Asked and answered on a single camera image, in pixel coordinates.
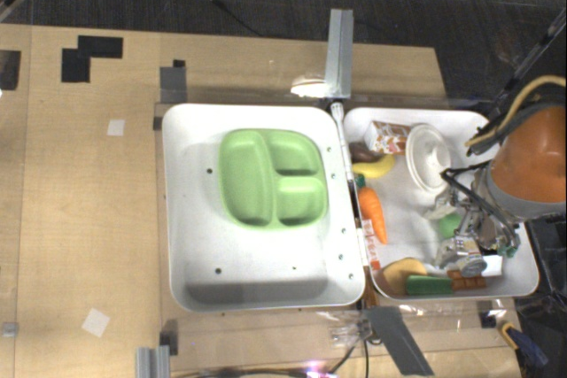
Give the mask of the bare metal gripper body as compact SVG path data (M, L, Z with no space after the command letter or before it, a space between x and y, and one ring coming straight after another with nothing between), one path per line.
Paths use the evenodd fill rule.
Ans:
M450 169L450 205L462 213L455 233L472 237L481 252L517 252L519 221L488 187L488 167Z

